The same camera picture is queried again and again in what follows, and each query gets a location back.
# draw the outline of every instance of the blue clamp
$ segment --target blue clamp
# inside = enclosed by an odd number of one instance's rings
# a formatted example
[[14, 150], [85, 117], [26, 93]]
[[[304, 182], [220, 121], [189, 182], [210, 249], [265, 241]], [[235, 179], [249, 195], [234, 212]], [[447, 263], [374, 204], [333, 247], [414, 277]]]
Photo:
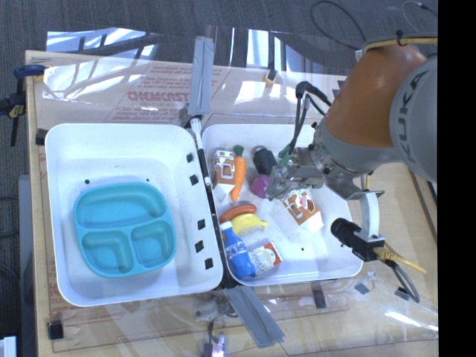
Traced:
[[7, 115], [13, 119], [12, 135], [10, 146], [16, 144], [16, 133], [18, 132], [19, 117], [26, 113], [26, 97], [23, 90], [23, 81], [26, 77], [43, 75], [46, 66], [43, 65], [24, 65], [13, 70], [13, 75], [18, 80], [16, 84], [16, 93], [9, 94], [5, 99], [0, 100], [0, 115]]

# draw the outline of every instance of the toy sausage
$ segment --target toy sausage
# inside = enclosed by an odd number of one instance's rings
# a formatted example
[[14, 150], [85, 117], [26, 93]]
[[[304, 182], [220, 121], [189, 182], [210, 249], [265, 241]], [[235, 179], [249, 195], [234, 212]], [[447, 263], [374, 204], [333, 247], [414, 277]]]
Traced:
[[223, 212], [223, 214], [218, 218], [218, 221], [219, 223], [231, 221], [234, 217], [245, 213], [256, 213], [256, 206], [253, 204], [239, 204], [232, 206]]

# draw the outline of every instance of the toy carrot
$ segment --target toy carrot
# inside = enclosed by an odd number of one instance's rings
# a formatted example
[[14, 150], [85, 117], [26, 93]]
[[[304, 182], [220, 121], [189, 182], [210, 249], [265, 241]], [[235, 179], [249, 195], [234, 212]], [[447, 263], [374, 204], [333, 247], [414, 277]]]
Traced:
[[231, 201], [236, 202], [238, 200], [239, 192], [245, 181], [246, 174], [246, 160], [243, 158], [242, 146], [235, 146], [235, 186], [231, 190]]

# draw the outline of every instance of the gray floor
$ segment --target gray floor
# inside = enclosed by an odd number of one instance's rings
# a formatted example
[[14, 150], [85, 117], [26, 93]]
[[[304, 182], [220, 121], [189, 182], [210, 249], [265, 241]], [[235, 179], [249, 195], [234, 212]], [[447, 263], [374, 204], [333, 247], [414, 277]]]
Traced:
[[[13, 69], [23, 64], [25, 50], [45, 50], [49, 30], [119, 27], [193, 38], [207, 25], [220, 25], [313, 35], [322, 48], [343, 54], [335, 60], [342, 69], [366, 41], [398, 30], [438, 31], [438, 0], [0, 0], [0, 12], [0, 99], [16, 90]], [[18, 205], [10, 197], [18, 196], [19, 177], [28, 174], [25, 116], [15, 147], [12, 122], [0, 117], [0, 338], [18, 335], [21, 325], [22, 299], [11, 274], [22, 273], [21, 245], [18, 234], [2, 235], [18, 228]]]

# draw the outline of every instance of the blue plate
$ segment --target blue plate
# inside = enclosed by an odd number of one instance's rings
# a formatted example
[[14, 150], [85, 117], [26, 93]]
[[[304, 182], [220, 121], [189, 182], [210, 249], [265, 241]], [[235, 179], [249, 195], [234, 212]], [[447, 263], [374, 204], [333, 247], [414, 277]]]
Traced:
[[74, 203], [73, 219], [83, 258], [101, 276], [141, 274], [175, 256], [172, 217], [152, 185], [130, 182], [86, 190]]

